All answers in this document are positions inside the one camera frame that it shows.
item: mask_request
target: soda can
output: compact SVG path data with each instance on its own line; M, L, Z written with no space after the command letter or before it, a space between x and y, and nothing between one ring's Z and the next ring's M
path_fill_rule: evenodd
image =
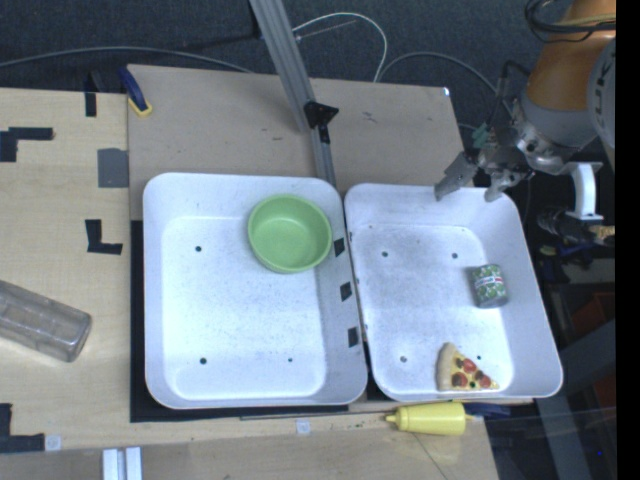
M495 308L508 302L509 297L499 265L491 263L475 268L471 272L471 279L478 307Z

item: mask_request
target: white plastic tray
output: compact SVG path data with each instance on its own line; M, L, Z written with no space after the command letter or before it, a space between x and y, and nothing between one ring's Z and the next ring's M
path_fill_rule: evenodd
M337 243L315 269L277 274L251 251L251 210L281 193L314 201L329 218ZM343 206L330 184L162 174L145 188L143 216L145 372L158 402L340 405L362 394L367 368Z
M363 184L345 199L347 229L373 376L403 402L546 397L562 368L518 211L506 196L463 188L437 202L433 187ZM502 267L509 302L475 306L468 269ZM435 365L453 342L500 385L440 392Z

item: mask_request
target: clear plastic container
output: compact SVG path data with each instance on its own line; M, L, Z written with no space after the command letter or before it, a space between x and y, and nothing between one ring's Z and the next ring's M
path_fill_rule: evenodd
M71 362L90 330L89 314L0 281L0 336Z

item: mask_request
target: green plate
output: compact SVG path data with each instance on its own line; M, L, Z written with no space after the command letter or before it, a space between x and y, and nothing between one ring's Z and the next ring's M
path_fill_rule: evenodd
M249 242L264 266L291 274L318 265L331 249L331 224L311 201L290 194L269 197L251 212Z

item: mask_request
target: pizza slice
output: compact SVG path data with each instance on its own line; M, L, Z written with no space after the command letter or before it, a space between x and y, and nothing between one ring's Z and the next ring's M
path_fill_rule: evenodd
M499 386L453 343L445 343L438 355L436 380L440 391L484 391Z

